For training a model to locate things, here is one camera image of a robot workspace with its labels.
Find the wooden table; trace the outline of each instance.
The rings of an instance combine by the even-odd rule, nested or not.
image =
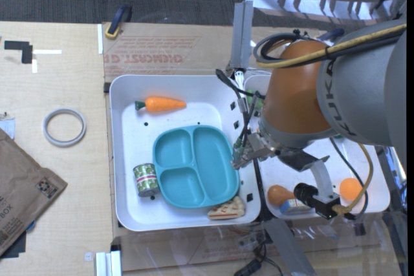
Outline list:
[[[231,27],[227,29],[231,36]],[[107,130],[107,96],[103,92],[104,59],[98,51],[98,25],[0,22],[0,111],[16,117],[15,141],[43,167],[69,184],[27,233],[26,252],[0,260],[0,275],[94,275],[96,252],[109,251],[113,240],[111,148]],[[37,72],[21,63],[21,52],[5,50],[4,40],[28,41],[34,50],[61,50],[37,55]],[[230,56],[229,49],[219,56]],[[85,137],[61,148],[42,130],[46,115],[61,107],[78,110],[86,120]],[[79,124],[62,117],[50,128],[57,138],[73,138]],[[307,253],[320,275],[398,275],[398,261],[385,226],[380,245]],[[280,257],[273,257],[283,269]],[[250,259],[215,262],[126,275],[233,275]],[[255,275],[276,269],[264,264]]]

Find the teal plate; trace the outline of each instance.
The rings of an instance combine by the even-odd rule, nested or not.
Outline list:
[[[181,208],[214,206],[232,199],[240,181],[231,159],[227,137],[209,125],[166,131],[153,146],[161,193],[167,202]]]

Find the toy carrot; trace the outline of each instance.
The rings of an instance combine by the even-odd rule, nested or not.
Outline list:
[[[149,112],[170,111],[184,108],[185,106],[187,106],[187,103],[184,101],[164,97],[148,97],[145,101],[135,102],[135,109],[137,111],[145,107]]]

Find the tin can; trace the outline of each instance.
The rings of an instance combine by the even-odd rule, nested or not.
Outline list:
[[[138,165],[133,170],[138,188],[138,196],[153,196],[160,193],[153,164]]]

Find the brown paper bag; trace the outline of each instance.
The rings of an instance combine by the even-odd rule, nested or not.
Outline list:
[[[0,129],[0,256],[66,186]]]

